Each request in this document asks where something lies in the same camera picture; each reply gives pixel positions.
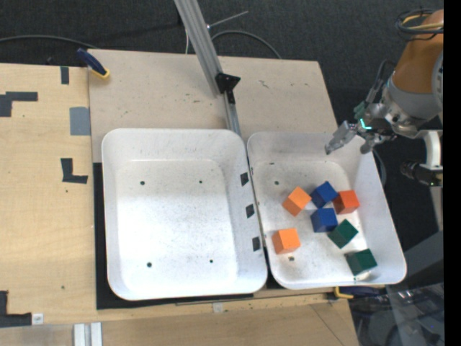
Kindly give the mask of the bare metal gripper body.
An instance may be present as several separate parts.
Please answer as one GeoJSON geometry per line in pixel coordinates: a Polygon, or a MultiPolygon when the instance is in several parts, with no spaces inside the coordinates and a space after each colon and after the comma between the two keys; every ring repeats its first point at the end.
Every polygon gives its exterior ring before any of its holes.
{"type": "Polygon", "coordinates": [[[382,137],[394,135],[415,138],[426,120],[408,115],[398,105],[361,103],[357,107],[359,129],[382,137]]]}

